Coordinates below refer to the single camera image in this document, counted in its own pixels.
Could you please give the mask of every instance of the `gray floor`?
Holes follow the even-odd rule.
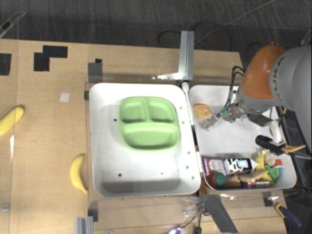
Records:
[[[0,0],[0,25],[15,11],[24,11],[19,33],[5,37],[63,42],[161,46],[178,48],[180,36],[164,30],[194,30],[195,40],[270,0]],[[296,47],[311,29],[312,0],[276,0],[201,42],[196,49],[238,51],[244,68],[264,44]],[[297,131],[291,131],[298,141]],[[311,162],[298,161],[311,185]],[[290,233],[310,233],[311,198],[290,194],[288,207],[304,226]]]

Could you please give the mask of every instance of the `green plate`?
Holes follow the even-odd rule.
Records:
[[[119,108],[119,129],[123,143],[132,150],[160,151],[180,142],[175,107],[159,97],[129,97]]]

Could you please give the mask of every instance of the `wooden table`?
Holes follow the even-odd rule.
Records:
[[[67,46],[68,57],[51,58],[49,72],[34,72],[34,53],[42,53],[43,45]],[[0,76],[0,117],[14,105],[25,107],[15,129],[0,137],[1,148],[8,150],[8,140],[15,136],[13,162],[8,153],[0,153],[0,204],[11,205],[9,212],[0,212],[0,234],[73,234],[75,217],[86,217],[88,209],[88,196],[69,178],[73,159],[87,150],[88,63],[102,59],[105,77],[151,78],[176,72],[179,50],[2,39],[0,53],[12,54],[10,75]],[[238,53],[195,51],[194,77],[197,82],[226,84],[234,65],[241,66]],[[70,93],[69,102],[60,102],[62,93]],[[281,191],[272,195],[285,205]],[[107,227],[115,234],[167,233],[188,220],[181,215],[180,202],[179,197],[168,200],[171,219],[161,219],[163,208],[151,204],[155,214],[144,224],[133,214],[130,219],[136,223],[119,218]],[[240,233],[286,233],[273,207],[264,207],[261,193],[237,194],[235,199],[224,198],[223,204]],[[114,204],[110,211],[116,214]],[[194,226],[195,222],[186,233],[191,234]],[[219,233],[210,216],[202,218],[201,226],[203,233]]]

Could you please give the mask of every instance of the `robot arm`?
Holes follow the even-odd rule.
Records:
[[[289,51],[273,45],[263,47],[250,62],[235,103],[223,118],[233,122],[283,106],[296,112],[311,150],[311,69],[310,45]]]

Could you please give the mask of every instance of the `orange robot arm part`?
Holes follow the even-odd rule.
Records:
[[[286,52],[286,49],[267,45],[261,48],[253,57],[241,84],[241,91],[254,99],[274,99],[269,85],[270,72],[276,59]]]

